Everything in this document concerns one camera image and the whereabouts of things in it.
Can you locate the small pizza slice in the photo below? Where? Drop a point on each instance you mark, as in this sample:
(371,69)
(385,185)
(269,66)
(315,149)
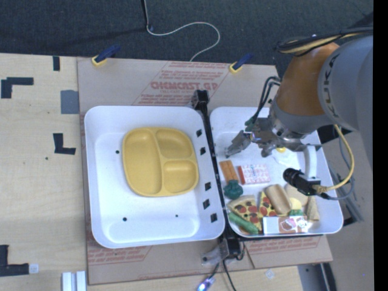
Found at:
(265,206)

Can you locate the pale yellow round piece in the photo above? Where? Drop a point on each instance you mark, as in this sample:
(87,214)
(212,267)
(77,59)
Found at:
(295,204)

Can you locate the green broccoli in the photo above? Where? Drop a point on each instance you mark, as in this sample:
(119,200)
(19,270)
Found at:
(233,189)

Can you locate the red and white packet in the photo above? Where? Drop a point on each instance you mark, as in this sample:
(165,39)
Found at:
(254,174)

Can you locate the tan hot dog bun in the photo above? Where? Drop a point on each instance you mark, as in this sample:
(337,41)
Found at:
(278,199)

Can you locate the white fried egg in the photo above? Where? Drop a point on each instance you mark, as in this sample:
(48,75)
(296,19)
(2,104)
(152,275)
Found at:
(286,160)

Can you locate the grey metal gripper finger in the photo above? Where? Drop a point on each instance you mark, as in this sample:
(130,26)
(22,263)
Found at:
(266,151)
(238,144)

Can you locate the white plastic tray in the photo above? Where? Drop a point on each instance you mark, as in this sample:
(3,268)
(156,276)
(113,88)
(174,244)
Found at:
(106,192)
(327,220)

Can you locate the tan round biscuit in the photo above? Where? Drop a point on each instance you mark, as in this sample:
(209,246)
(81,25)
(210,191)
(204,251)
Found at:
(298,197)

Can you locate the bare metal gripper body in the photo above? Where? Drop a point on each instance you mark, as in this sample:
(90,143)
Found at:
(268,133)

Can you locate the green pickle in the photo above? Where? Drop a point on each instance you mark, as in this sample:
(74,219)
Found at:
(242,222)

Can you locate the small green leafy piece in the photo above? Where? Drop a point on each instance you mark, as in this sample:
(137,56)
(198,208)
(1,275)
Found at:
(295,212)

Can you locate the yellow divided plate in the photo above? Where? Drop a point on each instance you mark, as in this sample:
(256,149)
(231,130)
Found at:
(142,162)

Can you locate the brown cardboard board red print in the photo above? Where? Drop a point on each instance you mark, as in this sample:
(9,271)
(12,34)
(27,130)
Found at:
(121,80)

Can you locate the black cylinder on white bracket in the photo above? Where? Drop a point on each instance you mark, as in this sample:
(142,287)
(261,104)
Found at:
(300,179)

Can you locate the white carton with brown print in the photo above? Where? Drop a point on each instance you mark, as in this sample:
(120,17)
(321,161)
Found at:
(279,225)

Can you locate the large pizza slice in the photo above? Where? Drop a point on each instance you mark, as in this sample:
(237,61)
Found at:
(245,208)

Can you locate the orange wafer biscuit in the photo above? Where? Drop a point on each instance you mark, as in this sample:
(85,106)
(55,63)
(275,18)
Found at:
(228,170)

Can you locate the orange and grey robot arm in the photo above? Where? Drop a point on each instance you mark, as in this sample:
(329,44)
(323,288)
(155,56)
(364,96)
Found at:
(303,80)

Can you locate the tan triangular bread slice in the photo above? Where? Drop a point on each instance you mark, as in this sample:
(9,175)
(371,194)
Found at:
(313,210)

